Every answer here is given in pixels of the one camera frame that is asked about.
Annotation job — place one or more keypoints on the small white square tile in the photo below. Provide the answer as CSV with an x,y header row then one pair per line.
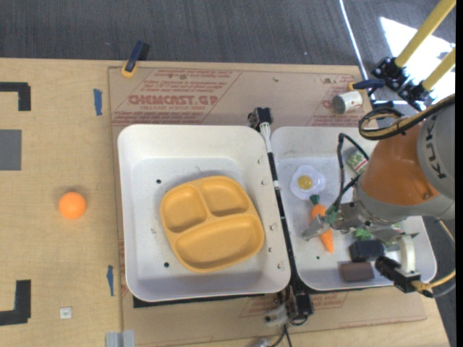
x,y
66,312

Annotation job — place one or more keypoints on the white can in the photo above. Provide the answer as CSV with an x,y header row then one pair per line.
x,y
349,101

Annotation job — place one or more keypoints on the orange ball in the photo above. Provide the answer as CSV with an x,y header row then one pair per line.
x,y
72,205

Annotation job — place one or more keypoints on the yellow pole with black base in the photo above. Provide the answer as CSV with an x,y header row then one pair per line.
x,y
436,72
423,29

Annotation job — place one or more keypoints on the white plastic tray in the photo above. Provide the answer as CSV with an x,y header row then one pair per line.
x,y
314,269
144,208

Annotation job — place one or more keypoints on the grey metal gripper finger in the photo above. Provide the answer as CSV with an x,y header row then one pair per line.
x,y
387,235
317,227

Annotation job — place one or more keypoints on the brown cardboard board red print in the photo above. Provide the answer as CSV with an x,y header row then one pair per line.
x,y
202,96

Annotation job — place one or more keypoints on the orange carrot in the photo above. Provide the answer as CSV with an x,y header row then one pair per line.
x,y
319,211

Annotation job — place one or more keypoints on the black cube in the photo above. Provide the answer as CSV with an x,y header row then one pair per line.
x,y
365,250

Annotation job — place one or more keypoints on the brown block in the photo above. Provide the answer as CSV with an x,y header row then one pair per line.
x,y
356,271

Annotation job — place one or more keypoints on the green broccoli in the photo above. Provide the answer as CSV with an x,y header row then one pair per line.
x,y
361,234

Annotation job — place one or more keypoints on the orange divided plate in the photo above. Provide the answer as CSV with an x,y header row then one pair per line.
x,y
211,226

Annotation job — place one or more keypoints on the white and yellow fried egg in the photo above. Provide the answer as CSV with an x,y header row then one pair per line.
x,y
305,182

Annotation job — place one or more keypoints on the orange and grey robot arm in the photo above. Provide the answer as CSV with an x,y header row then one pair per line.
x,y
394,179

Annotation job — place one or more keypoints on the thin black and white rod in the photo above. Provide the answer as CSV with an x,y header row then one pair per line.
x,y
278,186

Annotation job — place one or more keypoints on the green and white packet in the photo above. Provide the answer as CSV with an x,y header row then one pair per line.
x,y
357,161

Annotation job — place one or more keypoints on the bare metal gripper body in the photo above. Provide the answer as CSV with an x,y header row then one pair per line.
x,y
348,216

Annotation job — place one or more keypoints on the black cylinder on white bracket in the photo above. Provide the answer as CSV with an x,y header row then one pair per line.
x,y
396,271

